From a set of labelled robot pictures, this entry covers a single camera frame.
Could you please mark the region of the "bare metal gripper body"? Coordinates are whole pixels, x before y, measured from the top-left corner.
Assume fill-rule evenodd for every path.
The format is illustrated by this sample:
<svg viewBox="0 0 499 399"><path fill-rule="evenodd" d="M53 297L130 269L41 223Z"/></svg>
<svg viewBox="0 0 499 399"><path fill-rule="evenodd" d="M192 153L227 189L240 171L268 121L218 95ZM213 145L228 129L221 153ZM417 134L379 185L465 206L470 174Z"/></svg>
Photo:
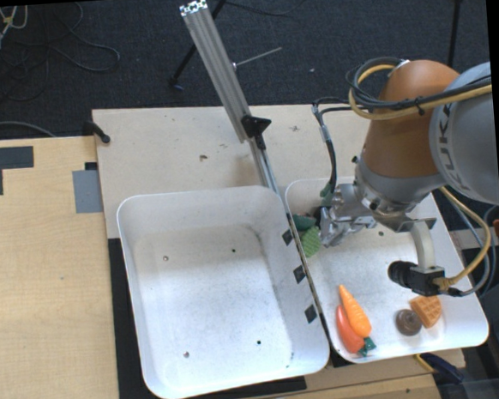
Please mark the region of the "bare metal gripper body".
<svg viewBox="0 0 499 399"><path fill-rule="evenodd" d="M330 230L333 233L359 232L377 225L373 214L358 198L357 188L351 184L337 184L328 209Z"/></svg>

